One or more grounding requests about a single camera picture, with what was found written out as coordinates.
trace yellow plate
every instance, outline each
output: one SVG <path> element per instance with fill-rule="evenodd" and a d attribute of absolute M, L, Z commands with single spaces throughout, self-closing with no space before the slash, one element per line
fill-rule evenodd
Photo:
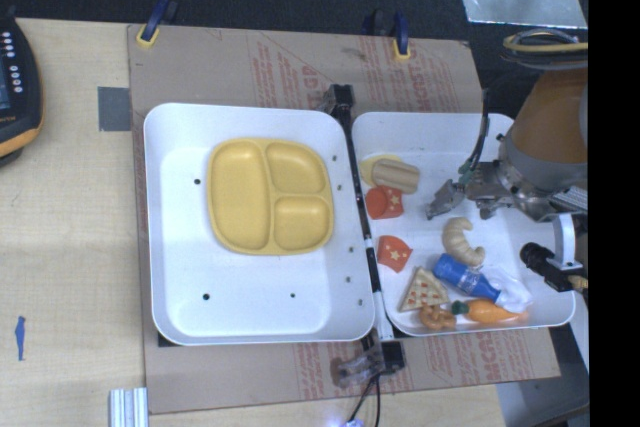
<path fill-rule="evenodd" d="M 239 253 L 289 255 L 324 245 L 333 231 L 329 175 L 306 145 L 231 139 L 209 157 L 207 202 L 218 240 Z"/>

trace wooden table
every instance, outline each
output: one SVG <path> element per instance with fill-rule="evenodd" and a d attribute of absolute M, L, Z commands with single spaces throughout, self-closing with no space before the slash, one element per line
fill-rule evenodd
<path fill-rule="evenodd" d="M 98 88 L 129 86 L 126 25 L 18 22 L 47 105 L 40 136 L 0 168 L 0 426 L 107 426 L 109 391 L 145 386 L 131 133 L 98 123 Z M 338 427 L 356 403 L 155 415 L 149 425 Z M 374 396 L 358 417 L 373 425 Z M 504 425 L 495 386 L 383 395 L 381 426 L 427 423 Z"/>

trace toy water bottle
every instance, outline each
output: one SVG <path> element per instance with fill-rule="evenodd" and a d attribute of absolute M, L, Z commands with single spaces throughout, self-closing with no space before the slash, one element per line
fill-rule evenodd
<path fill-rule="evenodd" d="M 495 303 L 500 295 L 500 290 L 492 287 L 484 274 L 458 262 L 447 253 L 440 256 L 433 274 L 473 297 L 485 297 Z"/>

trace gray tape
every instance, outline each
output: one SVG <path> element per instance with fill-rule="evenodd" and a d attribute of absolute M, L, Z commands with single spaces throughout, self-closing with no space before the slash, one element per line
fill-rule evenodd
<path fill-rule="evenodd" d="M 131 130 L 129 88 L 98 87 L 98 127 L 101 132 Z"/>

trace white tray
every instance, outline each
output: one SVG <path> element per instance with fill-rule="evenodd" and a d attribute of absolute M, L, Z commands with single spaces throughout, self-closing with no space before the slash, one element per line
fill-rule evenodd
<path fill-rule="evenodd" d="M 254 256 L 222 246 L 211 228 L 211 150 L 240 137 L 306 144 L 324 160 L 334 228 L 320 249 Z M 316 111 L 163 104 L 144 123 L 152 314 L 182 345 L 347 341 L 365 336 L 374 304 L 341 126 Z"/>
<path fill-rule="evenodd" d="M 490 116 L 483 161 L 497 158 L 499 143 L 496 136 L 506 134 L 511 124 L 512 120 L 506 116 Z M 556 326 L 568 322 L 573 316 L 575 294 L 556 292 L 544 283 L 541 276 L 527 269 L 519 257 L 520 249 L 527 242 L 537 242 L 553 250 L 555 240 L 550 223 L 535 223 L 515 208 L 498 209 L 494 217 L 482 220 L 475 203 L 469 200 L 464 200 L 448 214 L 427 220 L 425 207 L 447 179 L 457 180 L 457 170 L 471 154 L 479 129 L 479 114 L 371 112 L 359 116 L 354 122 L 353 141 L 358 162 L 376 155 L 395 154 L 420 169 L 418 190 L 402 196 L 404 214 L 394 219 L 369 220 L 376 249 L 382 235 L 399 237 L 413 249 L 400 273 L 378 265 L 387 316 L 408 335 Z M 364 181 L 362 184 L 366 194 L 369 187 Z M 399 311 L 415 268 L 433 268 L 444 252 L 441 241 L 444 224 L 450 217 L 457 216 L 467 217 L 473 223 L 473 230 L 465 232 L 471 246 L 484 246 L 486 249 L 482 269 L 488 273 L 492 268 L 502 269 L 532 294 L 533 302 L 527 309 L 526 318 L 489 326 L 459 316 L 455 330 L 430 331 L 420 323 L 418 310 Z M 451 301 L 469 299 L 451 286 L 447 286 L 447 290 Z"/>

